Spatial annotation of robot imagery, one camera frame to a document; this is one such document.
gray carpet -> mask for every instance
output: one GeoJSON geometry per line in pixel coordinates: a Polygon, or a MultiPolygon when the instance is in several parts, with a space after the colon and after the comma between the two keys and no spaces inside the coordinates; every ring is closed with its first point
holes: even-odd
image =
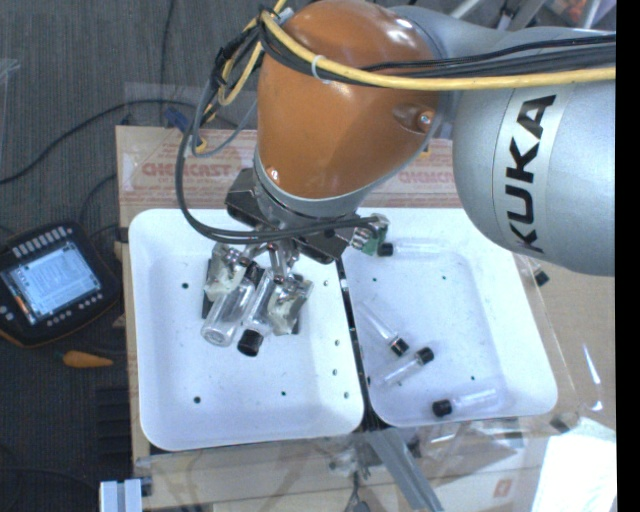
{"type": "MultiPolygon", "coordinates": [[[[27,171],[0,185],[0,246],[12,232],[79,219],[120,275],[112,252],[115,230],[99,231],[118,222],[114,127],[164,121],[157,104],[118,106],[171,98],[176,84],[200,88],[218,48],[242,29],[260,3],[0,2],[0,59],[19,65],[7,89],[0,180],[27,171]]],[[[306,3],[289,5],[295,9],[306,3]]],[[[457,3],[417,2],[443,12],[457,3]]],[[[487,0],[469,19],[494,26],[501,5],[487,0]]],[[[606,23],[615,26],[615,10],[606,23]]],[[[241,114],[227,117],[237,121],[241,114]]],[[[97,494],[91,487],[130,476],[126,432],[118,430],[121,423],[115,420],[101,423],[99,407],[105,392],[115,393],[117,402],[127,386],[124,332],[112,326],[122,312],[119,302],[91,326],[34,350],[0,341],[0,512],[95,510],[97,494]],[[108,355],[115,364],[67,368],[55,352],[72,348],[108,355]]]]}

small bottle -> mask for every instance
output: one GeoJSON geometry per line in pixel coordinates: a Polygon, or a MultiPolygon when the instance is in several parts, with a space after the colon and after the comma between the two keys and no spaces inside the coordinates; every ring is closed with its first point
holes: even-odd
{"type": "Polygon", "coordinates": [[[409,350],[409,344],[400,337],[398,331],[387,325],[384,320],[373,312],[368,304],[359,302],[355,305],[355,308],[356,319],[362,319],[371,326],[371,328],[373,328],[375,332],[386,342],[393,354],[400,357],[409,350]]]}
{"type": "Polygon", "coordinates": [[[429,238],[403,238],[395,242],[384,242],[378,247],[378,256],[402,256],[406,258],[432,258],[446,250],[442,242],[429,238]]]}
{"type": "Polygon", "coordinates": [[[205,340],[220,347],[228,347],[233,343],[245,311],[256,292],[261,272],[262,269],[252,262],[240,284],[231,292],[218,296],[200,329],[205,340]]]}
{"type": "Polygon", "coordinates": [[[497,387],[478,389],[444,400],[437,400],[431,404],[431,410],[438,418],[443,418],[453,413],[467,411],[482,411],[498,405],[501,393],[497,387]]]}
{"type": "Polygon", "coordinates": [[[277,287],[273,270],[266,269],[242,322],[244,332],[240,336],[238,350],[246,356],[257,356],[263,340],[273,332],[269,320],[269,302],[277,287]]]}
{"type": "Polygon", "coordinates": [[[374,382],[384,386],[397,384],[416,374],[428,362],[433,361],[433,358],[433,351],[429,347],[421,348],[413,357],[400,359],[395,364],[387,366],[374,382]]]}

black cable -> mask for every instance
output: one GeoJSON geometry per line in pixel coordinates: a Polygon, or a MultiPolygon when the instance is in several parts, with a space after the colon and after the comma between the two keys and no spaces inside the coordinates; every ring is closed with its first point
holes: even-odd
{"type": "Polygon", "coordinates": [[[372,64],[370,66],[364,66],[362,71],[381,71],[389,68],[416,68],[416,67],[444,67],[451,64],[465,64],[468,62],[481,62],[491,59],[497,59],[499,57],[505,57],[514,53],[520,53],[531,50],[548,50],[557,48],[576,48],[579,46],[595,46],[601,44],[615,44],[616,35],[607,34],[602,36],[588,36],[577,37],[571,39],[558,39],[558,40],[545,40],[536,41],[532,43],[520,44],[517,46],[511,46],[503,48],[493,52],[480,53],[477,55],[468,55],[464,57],[452,57],[447,59],[432,59],[432,60],[418,60],[418,61],[398,61],[398,62],[381,62],[378,64],[372,64]]]}
{"type": "Polygon", "coordinates": [[[490,62],[457,64],[445,69],[426,69],[413,73],[400,73],[397,76],[411,78],[454,78],[508,76],[514,74],[533,74],[557,71],[559,69],[584,69],[615,61],[614,47],[582,48],[570,52],[551,52],[527,57],[512,57],[490,62]]]}
{"type": "MultiPolygon", "coordinates": [[[[290,67],[291,69],[313,76],[310,66],[306,61],[298,59],[294,56],[287,56],[281,52],[282,48],[274,48],[269,41],[264,41],[265,51],[274,60],[290,67]]],[[[405,78],[445,78],[445,77],[480,77],[480,76],[508,76],[520,73],[540,73],[558,71],[559,69],[582,69],[588,66],[597,66],[615,62],[616,48],[615,45],[596,46],[575,48],[571,50],[558,50],[550,53],[537,54],[533,56],[512,57],[501,60],[482,60],[477,62],[473,58],[449,59],[456,61],[447,67],[440,65],[433,66],[428,69],[413,71],[408,73],[400,73],[397,76],[405,78]]],[[[375,87],[374,85],[365,84],[355,80],[345,79],[342,76],[327,73],[326,71],[318,72],[318,76],[322,79],[335,80],[342,83],[353,85],[362,85],[375,87]]]]}
{"type": "MultiPolygon", "coordinates": [[[[12,460],[12,463],[11,463],[12,465],[15,465],[15,466],[18,465],[18,458],[16,457],[15,453],[13,453],[13,451],[11,451],[7,446],[5,446],[4,444],[0,444],[0,452],[4,452],[5,457],[8,456],[8,458],[12,460]]],[[[14,486],[13,496],[9,501],[9,504],[2,509],[2,512],[9,512],[10,510],[12,510],[13,507],[15,507],[18,500],[20,499],[20,493],[22,492],[22,484],[23,484],[22,475],[18,473],[16,475],[16,479],[17,481],[16,481],[16,485],[14,486]]]]}
{"type": "Polygon", "coordinates": [[[51,142],[30,164],[28,164],[27,166],[23,167],[21,170],[19,170],[18,172],[16,172],[15,174],[13,174],[11,176],[8,176],[6,178],[1,178],[0,179],[0,185],[6,185],[7,183],[10,183],[10,182],[15,181],[15,180],[17,180],[19,178],[22,178],[27,173],[32,171],[37,164],[39,164],[42,160],[44,160],[47,157],[47,155],[58,144],[60,144],[62,141],[64,141],[65,139],[67,139],[68,137],[73,135],[74,133],[82,130],[83,128],[85,128],[89,124],[93,123],[94,121],[96,121],[98,119],[101,119],[102,117],[106,116],[107,114],[110,114],[112,112],[116,112],[116,111],[118,111],[120,109],[123,109],[123,108],[126,108],[126,107],[130,107],[130,106],[133,106],[133,105],[153,104],[153,103],[173,103],[173,104],[176,104],[176,105],[183,105],[183,106],[188,106],[188,107],[191,107],[191,108],[194,107],[194,105],[191,104],[191,103],[187,103],[187,102],[184,102],[184,101],[178,101],[178,100],[168,100],[168,99],[164,99],[164,98],[132,100],[132,101],[127,101],[127,102],[115,105],[113,107],[110,107],[110,108],[108,108],[106,110],[103,110],[102,112],[100,112],[98,114],[95,114],[94,116],[91,116],[88,119],[85,119],[80,124],[74,126],[69,131],[67,131],[67,132],[63,133],[62,135],[60,135],[57,139],[55,139],[53,142],[51,142]]]}
{"type": "MultiPolygon", "coordinates": [[[[160,54],[160,88],[164,85],[164,73],[166,67],[166,59],[167,59],[167,46],[169,42],[169,27],[171,26],[171,19],[173,18],[173,10],[175,8],[175,0],[170,0],[169,3],[169,11],[167,13],[167,19],[164,23],[164,31],[162,33],[162,50],[160,54]]],[[[160,124],[163,124],[163,115],[162,115],[162,106],[163,103],[160,104],[160,124]]]]}
{"type": "Polygon", "coordinates": [[[318,222],[317,224],[300,227],[300,228],[290,228],[290,229],[280,229],[280,230],[267,230],[267,231],[237,231],[237,230],[227,230],[227,229],[219,229],[214,228],[212,226],[207,226],[203,224],[198,219],[191,215],[189,208],[186,203],[185,195],[184,195],[184,185],[183,185],[183,176],[184,176],[184,161],[185,161],[185,151],[187,149],[187,144],[189,141],[189,136],[193,131],[193,122],[189,130],[186,130],[182,136],[182,140],[180,142],[180,147],[178,149],[178,156],[176,159],[176,168],[175,168],[175,187],[176,187],[176,197],[178,200],[178,205],[180,210],[182,211],[185,219],[193,227],[198,233],[203,235],[206,238],[214,240],[216,242],[227,243],[227,244],[240,244],[240,245],[253,245],[253,244],[262,244],[266,242],[272,242],[276,240],[282,240],[284,238],[292,238],[304,236],[312,233],[319,233],[323,231],[329,231],[340,228],[351,228],[351,227],[371,227],[370,224],[372,222],[376,222],[378,220],[377,217],[365,217],[358,219],[349,219],[349,220],[341,220],[341,221],[329,221],[329,222],[318,222]]]}
{"type": "Polygon", "coordinates": [[[87,208],[89,206],[89,202],[91,201],[91,198],[107,183],[109,183],[111,180],[115,179],[117,177],[116,173],[110,174],[109,176],[106,176],[105,178],[103,178],[102,180],[100,180],[92,189],[91,191],[87,194],[87,197],[85,198],[85,200],[82,202],[82,206],[80,207],[79,213],[78,213],[78,223],[82,224],[82,219],[84,218],[85,214],[87,213],[87,208]]]}
{"type": "Polygon", "coordinates": [[[4,231],[5,233],[9,233],[9,235],[15,235],[16,234],[16,232],[13,229],[8,228],[7,226],[3,226],[2,224],[0,224],[0,231],[4,231]]]}
{"type": "MultiPolygon", "coordinates": [[[[280,43],[272,36],[264,24],[260,24],[260,39],[265,49],[274,60],[290,67],[295,71],[312,76],[311,67],[308,62],[294,55],[286,46],[280,43]]],[[[514,74],[517,72],[532,72],[526,69],[526,63],[533,62],[536,59],[531,57],[519,57],[513,60],[493,60],[506,55],[520,53],[523,51],[556,49],[557,51],[545,54],[544,57],[537,57],[538,71],[557,71],[558,69],[576,68],[576,66],[598,65],[615,61],[615,34],[603,36],[589,36],[585,38],[561,39],[553,41],[539,41],[516,47],[505,48],[497,52],[490,52],[479,55],[466,57],[457,57],[450,59],[437,59],[426,61],[398,61],[383,62],[361,68],[363,71],[379,71],[389,68],[416,68],[428,67],[420,71],[406,73],[403,77],[425,78],[429,77],[445,77],[445,76],[479,76],[479,73],[487,73],[487,69],[491,70],[490,74],[514,74]]],[[[327,72],[326,70],[317,70],[317,74],[321,79],[335,80],[343,83],[357,84],[367,86],[362,82],[346,79],[342,76],[327,72]]]]}
{"type": "MultiPolygon", "coordinates": [[[[221,76],[222,68],[226,64],[227,60],[230,58],[237,59],[235,63],[237,66],[238,61],[242,61],[242,59],[247,55],[249,50],[253,49],[254,44],[258,41],[256,27],[254,27],[253,29],[247,32],[243,32],[243,35],[244,37],[241,40],[236,38],[232,43],[230,43],[235,48],[235,50],[232,51],[231,48],[228,48],[226,50],[221,49],[218,52],[218,55],[214,62],[214,67],[211,71],[211,77],[207,81],[207,84],[205,85],[202,91],[202,94],[200,95],[200,100],[198,101],[198,105],[196,107],[196,114],[194,117],[194,124],[193,124],[193,130],[192,130],[193,136],[191,139],[191,153],[195,156],[200,156],[200,157],[212,156],[213,154],[217,153],[220,149],[222,149],[223,146],[231,142],[230,140],[227,140],[225,141],[223,146],[219,146],[213,151],[207,151],[202,154],[199,154],[197,151],[198,143],[201,140],[200,127],[206,124],[207,122],[206,119],[211,119],[212,117],[214,117],[214,115],[215,117],[218,117],[218,109],[220,105],[217,102],[217,96],[218,96],[219,87],[224,82],[221,76]],[[224,56],[224,55],[229,55],[229,57],[227,59],[221,58],[221,56],[224,56]],[[211,110],[207,112],[206,114],[207,117],[205,118],[204,110],[207,106],[210,106],[211,110]]],[[[237,124],[235,126],[236,131],[241,129],[242,127],[240,125],[246,123],[247,121],[248,121],[248,113],[247,113],[247,116],[245,116],[245,119],[243,119],[240,124],[237,124]]]]}
{"type": "Polygon", "coordinates": [[[29,466],[4,466],[0,467],[0,473],[32,473],[38,475],[49,475],[49,476],[57,476],[60,478],[64,478],[65,480],[69,480],[71,482],[76,482],[86,489],[90,490],[92,493],[97,493],[98,488],[87,482],[86,480],[72,475],[71,473],[65,473],[64,471],[58,471],[57,469],[48,469],[48,468],[37,468],[37,467],[29,467],[29,466]]]}
{"type": "Polygon", "coordinates": [[[113,224],[108,224],[99,229],[96,229],[93,233],[89,235],[89,238],[95,238],[96,236],[101,235],[102,233],[104,233],[105,231],[109,231],[110,229],[113,229],[115,233],[115,230],[118,229],[118,227],[119,227],[119,224],[117,222],[114,222],[113,224]]]}
{"type": "Polygon", "coordinates": [[[360,477],[358,475],[358,471],[353,472],[353,489],[351,491],[351,495],[349,496],[349,500],[347,501],[347,506],[344,509],[344,512],[351,512],[354,507],[360,503],[360,496],[358,495],[358,491],[360,490],[360,477]]]}

metal stand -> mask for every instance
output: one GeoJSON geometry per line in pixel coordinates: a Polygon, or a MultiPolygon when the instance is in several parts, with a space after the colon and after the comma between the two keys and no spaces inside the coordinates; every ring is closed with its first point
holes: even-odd
{"type": "Polygon", "coordinates": [[[398,430],[388,428],[367,432],[365,438],[393,475],[411,508],[444,512],[440,500],[409,453],[398,430]]]}
{"type": "Polygon", "coordinates": [[[100,512],[142,512],[142,481],[101,482],[100,512]]]}
{"type": "MultiPolygon", "coordinates": [[[[516,15],[509,23],[507,29],[510,31],[525,28],[538,11],[542,8],[546,0],[525,0],[520,3],[516,15]]],[[[480,4],[482,0],[464,0],[458,7],[449,13],[453,18],[462,18],[480,4]]]]}
{"type": "Polygon", "coordinates": [[[582,16],[580,16],[580,21],[578,22],[580,28],[591,28],[598,8],[600,7],[600,1],[601,0],[587,0],[582,11],[582,16]]]}

kuka logo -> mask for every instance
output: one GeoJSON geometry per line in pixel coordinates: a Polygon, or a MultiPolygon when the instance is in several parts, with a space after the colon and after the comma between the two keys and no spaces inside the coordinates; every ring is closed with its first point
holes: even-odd
{"type": "Polygon", "coordinates": [[[518,237],[518,245],[529,249],[531,251],[544,253],[541,247],[536,247],[533,244],[538,240],[538,234],[535,227],[535,211],[533,204],[533,196],[529,190],[528,185],[533,185],[535,174],[526,170],[535,158],[538,156],[538,150],[540,148],[540,140],[542,139],[542,116],[545,110],[553,105],[556,96],[545,96],[543,98],[536,98],[533,100],[525,101],[520,107],[517,121],[527,132],[535,137],[537,142],[531,146],[524,154],[521,151],[520,146],[515,137],[511,138],[509,145],[509,152],[515,163],[515,167],[507,167],[506,177],[513,180],[513,184],[505,185],[505,193],[512,197],[516,197],[524,203],[524,213],[518,213],[514,211],[507,211],[507,218],[509,219],[509,227],[511,231],[518,237]],[[526,226],[533,227],[528,233],[524,234],[524,229],[518,228],[515,223],[525,224],[526,226]]]}

